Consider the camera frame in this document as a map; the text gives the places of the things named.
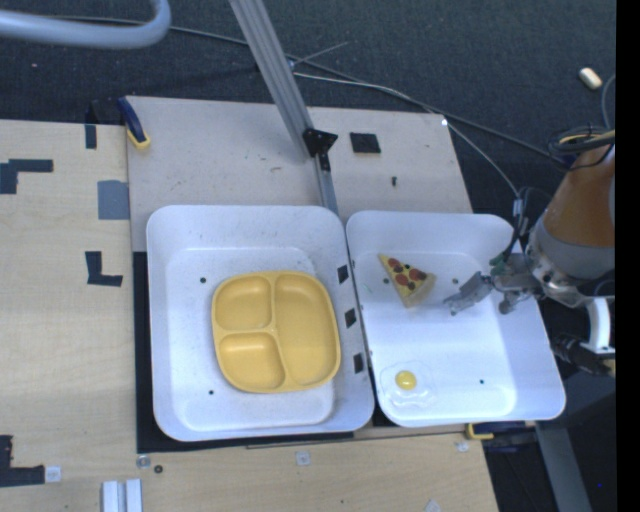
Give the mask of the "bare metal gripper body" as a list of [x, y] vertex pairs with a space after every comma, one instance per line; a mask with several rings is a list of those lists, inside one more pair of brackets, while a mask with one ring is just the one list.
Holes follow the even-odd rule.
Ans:
[[548, 298], [567, 307], [584, 305], [584, 295], [577, 288], [579, 281], [561, 271], [545, 255], [499, 254], [492, 260], [492, 283], [502, 295], [506, 291], [527, 291], [536, 300]]

